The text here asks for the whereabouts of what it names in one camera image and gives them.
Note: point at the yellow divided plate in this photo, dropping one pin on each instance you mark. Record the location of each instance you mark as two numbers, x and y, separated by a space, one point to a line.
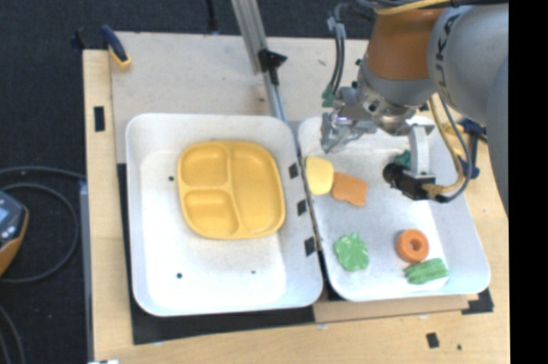
252 186

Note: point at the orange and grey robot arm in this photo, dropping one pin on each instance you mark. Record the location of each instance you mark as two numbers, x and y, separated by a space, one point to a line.
462 49

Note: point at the dark green toy food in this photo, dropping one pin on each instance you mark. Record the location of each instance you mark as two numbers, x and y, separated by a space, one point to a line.
403 159

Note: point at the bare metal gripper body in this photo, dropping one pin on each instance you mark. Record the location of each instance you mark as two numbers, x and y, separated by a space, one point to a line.
387 118

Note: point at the pale yellow rounded toy food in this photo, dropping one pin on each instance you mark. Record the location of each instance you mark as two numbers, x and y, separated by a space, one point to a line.
319 176

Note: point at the orange doughnut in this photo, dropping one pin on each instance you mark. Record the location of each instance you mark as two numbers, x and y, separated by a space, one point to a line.
402 248

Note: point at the orange bread slice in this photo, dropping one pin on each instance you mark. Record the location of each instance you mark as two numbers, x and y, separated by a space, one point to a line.
349 189

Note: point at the thin black rod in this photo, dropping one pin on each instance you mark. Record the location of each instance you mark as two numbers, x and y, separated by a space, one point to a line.
311 206

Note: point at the black cylinder on white bracket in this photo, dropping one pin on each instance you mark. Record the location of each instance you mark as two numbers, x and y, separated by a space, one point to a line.
417 159

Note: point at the green lettuce leaf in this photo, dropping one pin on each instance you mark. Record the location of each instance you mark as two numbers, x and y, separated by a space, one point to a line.
351 252

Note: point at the white plastic tray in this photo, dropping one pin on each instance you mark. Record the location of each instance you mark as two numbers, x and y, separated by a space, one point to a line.
385 221
214 268

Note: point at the pale wood board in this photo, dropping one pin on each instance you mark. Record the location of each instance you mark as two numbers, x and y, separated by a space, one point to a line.
184 75

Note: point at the green bean pods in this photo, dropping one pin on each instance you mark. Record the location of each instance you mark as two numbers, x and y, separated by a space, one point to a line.
426 271

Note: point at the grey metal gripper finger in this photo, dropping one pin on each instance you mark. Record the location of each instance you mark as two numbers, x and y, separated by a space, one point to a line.
354 133
330 133

